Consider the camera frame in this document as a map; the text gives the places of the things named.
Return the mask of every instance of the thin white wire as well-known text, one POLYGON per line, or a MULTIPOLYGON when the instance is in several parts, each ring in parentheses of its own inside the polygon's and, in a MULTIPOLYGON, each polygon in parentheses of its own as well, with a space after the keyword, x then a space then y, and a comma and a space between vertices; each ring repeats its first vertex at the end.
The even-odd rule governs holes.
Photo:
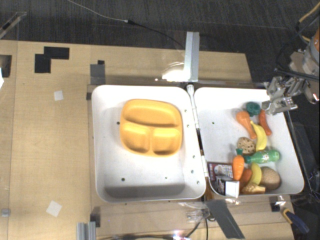
POLYGON ((94 14, 102 17, 102 18, 109 19, 109 20, 114 20, 114 21, 119 21, 119 22, 124 22, 124 23, 128 23, 128 20, 127 20, 127 19, 108 17, 108 16, 105 16, 105 15, 103 15, 103 14, 100 14, 100 13, 98 13, 98 12, 96 12, 96 11, 88 8, 88 7, 85 7, 85 6, 83 6, 83 5, 79 4, 79 3, 76 3, 76 2, 74 2, 74 1, 72 1, 72 0, 66 0, 66 1, 72 3, 72 4, 76 5, 76 6, 79 6, 79 7, 83 8, 83 9, 86 9, 86 10, 88 10, 88 11, 90 11, 90 12, 92 12, 92 13, 94 13, 94 14))

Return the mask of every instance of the orange plate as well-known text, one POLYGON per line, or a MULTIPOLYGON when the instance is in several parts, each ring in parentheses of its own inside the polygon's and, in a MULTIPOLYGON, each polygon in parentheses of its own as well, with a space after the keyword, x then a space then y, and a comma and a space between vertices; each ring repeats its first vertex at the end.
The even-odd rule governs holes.
POLYGON ((123 106, 120 139, 132 153, 163 157, 178 152, 182 143, 182 118, 170 103, 132 99, 123 106))

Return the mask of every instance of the white plastic tray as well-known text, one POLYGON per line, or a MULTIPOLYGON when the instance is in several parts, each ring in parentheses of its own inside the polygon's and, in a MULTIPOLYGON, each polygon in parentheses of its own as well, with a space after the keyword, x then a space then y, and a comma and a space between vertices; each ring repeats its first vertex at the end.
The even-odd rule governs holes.
MULTIPOLYGON (((249 137, 245 128, 236 121, 236 113, 243 110, 248 102, 269 100, 266 90, 202 87, 194 94, 203 151, 208 162, 231 163, 236 154, 236 144, 240 137, 249 137)), ((304 188, 304 178, 292 143, 283 113, 266 115, 272 130, 268 136, 267 148, 280 152, 280 160, 268 162, 281 177, 278 189, 269 195, 296 194, 304 188)))
POLYGON ((96 191, 107 202, 196 199, 206 181, 190 98, 178 87, 101 85, 92 93, 96 191), (120 141, 124 104, 132 99, 171 103, 183 123, 180 151, 149 157, 127 151, 120 141))

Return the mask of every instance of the cookie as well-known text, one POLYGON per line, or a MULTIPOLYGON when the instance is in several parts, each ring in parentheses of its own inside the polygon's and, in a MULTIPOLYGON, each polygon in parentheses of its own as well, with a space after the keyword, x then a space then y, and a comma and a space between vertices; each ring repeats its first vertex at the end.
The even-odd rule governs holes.
POLYGON ((241 137, 239 138, 236 147, 238 149, 242 149, 243 155, 252 155, 254 152, 256 152, 256 144, 247 137, 241 137))

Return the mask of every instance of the white paper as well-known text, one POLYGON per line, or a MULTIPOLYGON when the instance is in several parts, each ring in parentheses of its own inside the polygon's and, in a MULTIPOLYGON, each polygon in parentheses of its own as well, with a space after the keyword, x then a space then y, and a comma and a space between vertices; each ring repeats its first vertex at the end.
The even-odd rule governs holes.
POLYGON ((54 100, 57 101, 62 101, 64 99, 64 94, 62 90, 57 90, 54 92, 54 100))
POLYGON ((0 67, 0 88, 4 84, 5 80, 2 78, 2 68, 0 67))
POLYGON ((52 200, 49 204, 48 209, 46 209, 46 212, 54 217, 58 217, 61 208, 62 208, 62 205, 52 200))

